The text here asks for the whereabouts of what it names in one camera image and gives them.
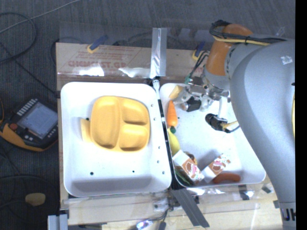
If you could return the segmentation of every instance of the yellow plastic food tray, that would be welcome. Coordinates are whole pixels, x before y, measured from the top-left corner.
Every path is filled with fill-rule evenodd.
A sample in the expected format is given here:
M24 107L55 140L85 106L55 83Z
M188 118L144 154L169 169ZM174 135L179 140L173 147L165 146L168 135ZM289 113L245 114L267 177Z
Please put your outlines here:
M81 119L84 141L112 151L140 151L148 144L149 113L134 99L102 96L93 106L90 120Z

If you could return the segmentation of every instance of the handheld device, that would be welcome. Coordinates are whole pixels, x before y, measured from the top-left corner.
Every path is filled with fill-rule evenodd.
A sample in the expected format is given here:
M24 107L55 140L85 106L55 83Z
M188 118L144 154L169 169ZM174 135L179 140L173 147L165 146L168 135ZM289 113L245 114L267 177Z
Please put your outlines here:
M31 98L5 117L1 103L0 136L24 149L44 151L58 140L58 114L47 103Z

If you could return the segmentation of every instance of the toy carrot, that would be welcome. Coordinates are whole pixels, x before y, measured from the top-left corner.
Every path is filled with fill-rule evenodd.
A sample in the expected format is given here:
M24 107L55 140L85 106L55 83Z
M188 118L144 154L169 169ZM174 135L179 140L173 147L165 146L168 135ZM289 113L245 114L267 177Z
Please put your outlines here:
M169 127L176 127L178 124L178 117L172 100L168 104L166 123Z

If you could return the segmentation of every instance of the device screen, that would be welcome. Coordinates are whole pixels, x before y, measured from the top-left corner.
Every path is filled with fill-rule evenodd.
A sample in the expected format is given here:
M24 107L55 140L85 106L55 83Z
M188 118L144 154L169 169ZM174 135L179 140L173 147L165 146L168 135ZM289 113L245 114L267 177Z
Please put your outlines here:
M28 128L43 139L57 122L57 113L38 102L17 122L17 125Z

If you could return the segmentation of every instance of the white tray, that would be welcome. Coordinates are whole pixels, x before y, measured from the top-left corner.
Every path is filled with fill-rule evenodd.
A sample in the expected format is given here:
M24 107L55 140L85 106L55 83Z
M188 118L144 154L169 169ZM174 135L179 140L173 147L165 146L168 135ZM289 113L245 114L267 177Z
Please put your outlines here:
M142 102L149 111L150 138L138 152L114 152L82 140L80 119L90 118L98 97L113 95ZM71 82L61 90L64 186L76 197L161 192L171 171L156 93L135 83Z
M168 97L175 86L174 83L167 83L160 89L165 118L167 118L167 107L170 100ZM225 116L222 117L229 122L236 121L231 103L226 105ZM214 102L205 112L199 110L186 112L177 105L175 108L179 117L175 135L181 149L195 156L200 170L203 170L221 153L229 153L231 163L227 165L224 171L239 174L241 181L238 183L220 183L219 185L255 184L264 180L266 172L242 130L239 128L235 132L227 134L214 130L205 121L205 116L208 113L218 114L218 101ZM203 180L196 187L212 185L216 184L213 182L207 184Z

